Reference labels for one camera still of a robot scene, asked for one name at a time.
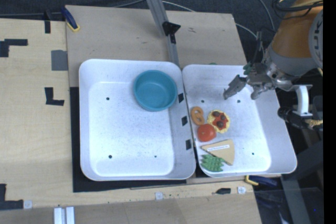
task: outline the brown pretzel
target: brown pretzel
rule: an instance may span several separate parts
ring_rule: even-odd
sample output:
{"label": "brown pretzel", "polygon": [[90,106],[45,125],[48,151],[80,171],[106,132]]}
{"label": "brown pretzel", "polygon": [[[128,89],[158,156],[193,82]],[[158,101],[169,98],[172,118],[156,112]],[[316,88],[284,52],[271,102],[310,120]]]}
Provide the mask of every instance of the brown pretzel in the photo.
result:
{"label": "brown pretzel", "polygon": [[193,107],[191,109],[191,119],[196,125],[203,125],[205,120],[203,118],[203,110],[199,106]]}

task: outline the bread slice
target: bread slice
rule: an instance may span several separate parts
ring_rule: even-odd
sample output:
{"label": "bread slice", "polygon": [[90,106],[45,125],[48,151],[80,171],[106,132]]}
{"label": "bread slice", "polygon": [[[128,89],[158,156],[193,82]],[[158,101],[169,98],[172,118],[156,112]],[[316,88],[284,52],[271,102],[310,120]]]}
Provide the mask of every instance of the bread slice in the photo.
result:
{"label": "bread slice", "polygon": [[232,139],[201,146],[201,149],[213,156],[222,158],[227,165],[233,165],[235,159],[235,145]]}

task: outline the white label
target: white label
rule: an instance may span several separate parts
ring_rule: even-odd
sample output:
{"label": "white label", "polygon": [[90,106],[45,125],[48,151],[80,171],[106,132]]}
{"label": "white label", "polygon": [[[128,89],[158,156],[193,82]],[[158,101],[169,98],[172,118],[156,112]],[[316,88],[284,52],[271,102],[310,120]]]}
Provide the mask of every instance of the white label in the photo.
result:
{"label": "white label", "polygon": [[217,150],[223,150],[225,148],[230,148],[230,145],[210,147],[210,148],[207,149],[207,151],[217,151]]}

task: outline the black mat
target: black mat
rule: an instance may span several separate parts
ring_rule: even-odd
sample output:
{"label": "black mat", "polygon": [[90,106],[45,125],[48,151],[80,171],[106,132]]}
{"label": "black mat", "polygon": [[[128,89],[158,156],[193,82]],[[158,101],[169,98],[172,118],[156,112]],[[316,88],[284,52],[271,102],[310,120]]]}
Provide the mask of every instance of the black mat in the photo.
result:
{"label": "black mat", "polygon": [[73,192],[185,184],[186,180],[127,180],[97,182],[88,179],[80,168],[79,88],[70,88]]}

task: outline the green object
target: green object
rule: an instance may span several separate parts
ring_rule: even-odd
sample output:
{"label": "green object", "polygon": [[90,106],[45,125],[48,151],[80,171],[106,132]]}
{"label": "green object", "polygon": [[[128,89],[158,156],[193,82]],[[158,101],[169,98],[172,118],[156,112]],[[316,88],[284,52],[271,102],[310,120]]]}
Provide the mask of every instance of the green object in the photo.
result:
{"label": "green object", "polygon": [[252,65],[250,62],[248,62],[246,65],[243,66],[244,71],[244,75],[248,75],[251,72],[252,69]]}
{"label": "green object", "polygon": [[222,172],[221,167],[224,165],[224,160],[213,155],[202,155],[201,166],[210,172]]}

